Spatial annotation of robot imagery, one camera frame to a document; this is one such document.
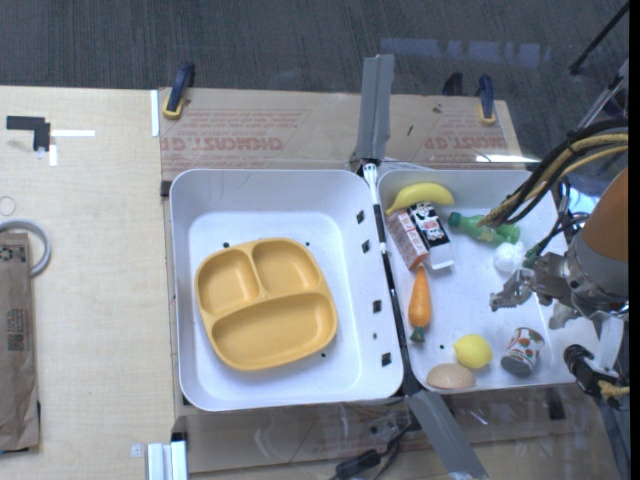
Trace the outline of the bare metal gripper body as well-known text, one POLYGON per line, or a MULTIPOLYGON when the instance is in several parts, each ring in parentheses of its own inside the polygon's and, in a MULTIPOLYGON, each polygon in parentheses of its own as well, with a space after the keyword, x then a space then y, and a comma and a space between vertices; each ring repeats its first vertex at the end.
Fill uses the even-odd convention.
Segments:
POLYGON ((572 290, 567 280, 567 258, 553 252, 539 256, 532 267, 531 289, 540 304, 572 303, 572 290))

